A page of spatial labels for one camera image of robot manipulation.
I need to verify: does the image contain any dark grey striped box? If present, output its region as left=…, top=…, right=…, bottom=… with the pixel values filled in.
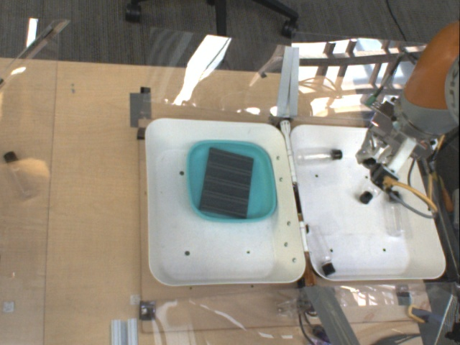
left=198, top=147, right=255, bottom=220

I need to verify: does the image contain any white plastic tray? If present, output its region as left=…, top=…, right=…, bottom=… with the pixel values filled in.
left=289, top=123, right=448, bottom=282
left=144, top=117, right=307, bottom=287

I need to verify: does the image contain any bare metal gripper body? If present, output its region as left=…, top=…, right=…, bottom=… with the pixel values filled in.
left=368, top=98, right=409, bottom=150

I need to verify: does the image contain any teal plate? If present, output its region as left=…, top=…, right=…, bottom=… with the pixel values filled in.
left=185, top=139, right=278, bottom=224

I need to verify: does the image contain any clear plastic bottle black cap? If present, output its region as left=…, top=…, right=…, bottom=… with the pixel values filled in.
left=384, top=198, right=405, bottom=238
left=3, top=150, right=37, bottom=200
left=359, top=185, right=382, bottom=205
left=315, top=227, right=337, bottom=277
left=293, top=148, right=344, bottom=166

